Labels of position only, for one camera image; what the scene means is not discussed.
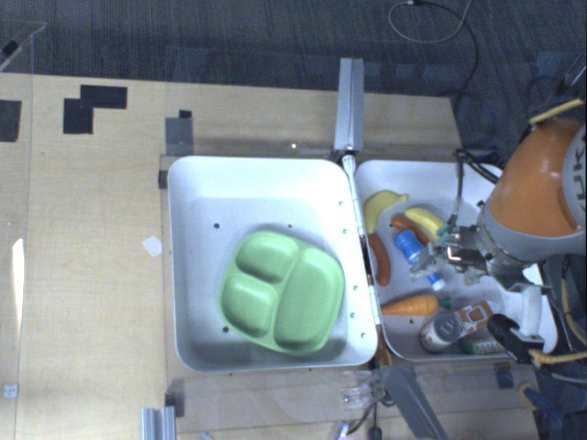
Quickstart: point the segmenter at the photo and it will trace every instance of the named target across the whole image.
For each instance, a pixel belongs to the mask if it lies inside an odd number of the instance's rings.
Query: wooden table
[[[195,142],[201,146],[271,138],[286,149],[293,143],[317,149],[328,147],[334,137],[337,94],[3,77],[9,83],[0,98],[18,98],[19,90],[31,86],[33,92],[32,110],[25,99],[21,117],[24,125],[32,112],[31,136],[25,133],[16,144],[0,145],[6,171],[19,158],[9,152],[30,147],[28,210],[20,210],[28,217],[20,357],[14,367],[16,345],[12,358],[0,358],[2,381],[17,382],[19,394],[15,401],[0,403],[0,436],[137,439],[141,408],[161,407],[167,389],[162,259],[152,258],[141,245],[148,237],[161,238],[157,178],[165,152],[165,117],[177,116],[178,108],[191,110]],[[127,109],[95,109],[93,135],[64,135],[63,99],[79,98],[81,84],[126,86]],[[459,145],[449,102],[437,98],[367,94],[365,136],[374,154],[391,152],[396,158],[448,160]],[[25,183],[18,184],[26,190]],[[7,183],[0,187],[4,201],[13,192]],[[7,261],[2,262],[0,275],[7,276]],[[0,297],[6,303],[6,295]],[[9,321],[2,320],[3,331]],[[514,370],[516,383],[532,377],[531,370]],[[449,394],[428,387],[433,406],[444,406],[439,420],[451,438],[473,431],[485,438],[537,437],[532,414],[514,391],[488,386]],[[311,423],[238,429],[231,420],[231,430],[226,430],[218,418],[212,435],[216,440],[328,438],[334,419],[317,420],[310,415],[316,406],[303,391],[287,392],[290,400],[298,400],[300,412],[314,419]],[[259,394],[252,392],[250,402],[258,402]],[[479,399],[490,395],[494,401]],[[468,396],[472,407],[463,410]],[[214,409],[207,406],[209,412]],[[380,414],[385,432],[411,438],[396,409]],[[179,438],[195,440],[201,433]],[[356,438],[366,438],[366,429]]]

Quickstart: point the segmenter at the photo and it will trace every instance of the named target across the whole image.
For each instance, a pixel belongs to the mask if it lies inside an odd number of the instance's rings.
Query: yellow banana
[[[437,237],[438,229],[444,225],[444,221],[438,215],[422,207],[407,209],[404,215],[413,222],[423,226],[433,237]]]
[[[396,194],[391,191],[379,191],[365,201],[363,204],[363,216],[365,217],[367,235],[375,231],[381,212],[398,201],[407,201],[407,195]]]

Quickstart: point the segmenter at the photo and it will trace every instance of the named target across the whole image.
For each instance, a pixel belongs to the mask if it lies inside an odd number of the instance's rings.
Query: sausage
[[[368,240],[369,246],[377,259],[377,275],[375,276],[375,280],[382,287],[385,287],[392,277],[392,263],[389,260],[389,254],[387,254],[387,249],[385,249],[385,245],[377,233],[371,233],[368,236]]]
[[[412,230],[415,233],[417,240],[422,243],[422,246],[427,246],[430,240],[427,234],[412,220],[403,215],[396,215],[392,218],[392,226],[398,231],[404,231],[407,229]]]

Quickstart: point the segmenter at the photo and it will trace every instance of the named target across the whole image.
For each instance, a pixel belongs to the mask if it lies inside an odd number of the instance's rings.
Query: green plate
[[[344,291],[340,264],[323,250],[272,231],[247,235],[222,281],[220,313],[261,346],[303,356],[324,346]]]

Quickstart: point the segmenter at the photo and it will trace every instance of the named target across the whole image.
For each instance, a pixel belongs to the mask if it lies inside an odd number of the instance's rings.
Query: blue bottle
[[[422,243],[415,237],[415,233],[412,230],[404,230],[402,233],[397,235],[393,240],[394,244],[404,253],[405,258],[410,264],[417,264],[418,255],[420,251],[424,249]],[[432,285],[432,290],[435,292],[442,289],[446,282],[435,272],[427,275],[426,278]]]

